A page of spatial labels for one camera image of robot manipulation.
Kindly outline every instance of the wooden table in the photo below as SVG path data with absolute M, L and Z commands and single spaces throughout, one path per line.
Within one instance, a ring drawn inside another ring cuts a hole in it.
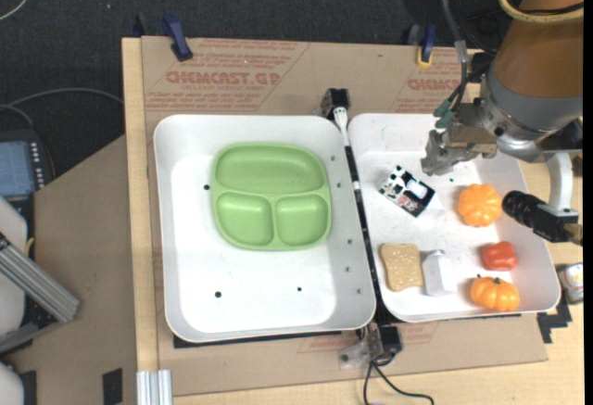
M 146 179 L 142 46 L 139 39 L 122 41 L 122 62 L 130 185 L 132 267 L 138 371 L 155 372 L 159 367 L 149 190 Z M 549 175 L 545 165 L 523 164 L 529 191 L 547 198 Z M 574 178 L 573 208 L 581 213 L 582 174 Z M 549 245 L 556 264 L 583 259 L 583 250 L 571 244 Z M 547 346 L 549 360 L 538 363 L 492 368 L 422 373 L 394 377 L 397 386 L 429 394 L 439 405 L 460 403 L 516 403 L 575 405 L 584 403 L 584 318 L 583 305 L 570 307 L 573 321 L 567 328 L 554 329 L 553 344 Z M 371 401 L 422 403 L 418 399 L 394 397 L 381 380 L 371 380 Z M 347 380 L 305 386 L 282 386 L 258 390 L 205 394 L 176 398 L 176 404 L 298 404 L 362 403 L 362 381 Z

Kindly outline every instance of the orange pumpkin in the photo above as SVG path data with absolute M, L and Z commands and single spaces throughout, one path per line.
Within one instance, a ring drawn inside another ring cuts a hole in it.
M 487 227 L 502 215 L 502 198 L 490 184 L 471 184 L 457 203 L 463 221 L 473 227 Z
M 500 278 L 478 275 L 472 282 L 472 301 L 490 310 L 513 311 L 521 302 L 519 290 Z

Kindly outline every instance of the black floor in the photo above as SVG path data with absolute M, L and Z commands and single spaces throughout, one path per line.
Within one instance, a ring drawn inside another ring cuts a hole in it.
M 0 17 L 18 2 L 0 0 Z M 462 3 L 483 41 L 499 44 L 508 21 L 487 15 L 497 1 Z M 28 0 L 0 20 L 0 105 L 58 88 L 121 97 L 121 38 L 140 12 L 158 31 L 165 11 L 188 36 L 397 44 L 412 23 L 433 22 L 437 42 L 451 43 L 437 0 Z M 122 107 L 104 96 L 49 95 L 17 107 L 46 140 L 57 175 L 123 134 Z M 25 126 L 14 110 L 0 111 L 0 130 Z

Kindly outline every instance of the toy tomato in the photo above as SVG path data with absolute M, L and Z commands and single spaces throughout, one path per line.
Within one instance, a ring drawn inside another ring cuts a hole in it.
M 502 215 L 502 199 L 490 184 L 471 184 L 461 191 L 457 211 L 473 227 L 487 227 Z
M 517 256 L 511 242 L 503 240 L 484 248 L 480 252 L 482 263 L 487 270 L 504 272 L 510 270 L 517 264 Z
M 500 278 L 479 276 L 472 282 L 472 301 L 490 310 L 513 311 L 521 302 L 517 287 Z

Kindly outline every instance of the toy bread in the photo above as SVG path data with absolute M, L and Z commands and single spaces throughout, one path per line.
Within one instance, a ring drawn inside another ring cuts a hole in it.
M 413 244 L 382 244 L 379 255 L 385 266 L 387 287 L 401 291 L 424 284 L 420 251 Z

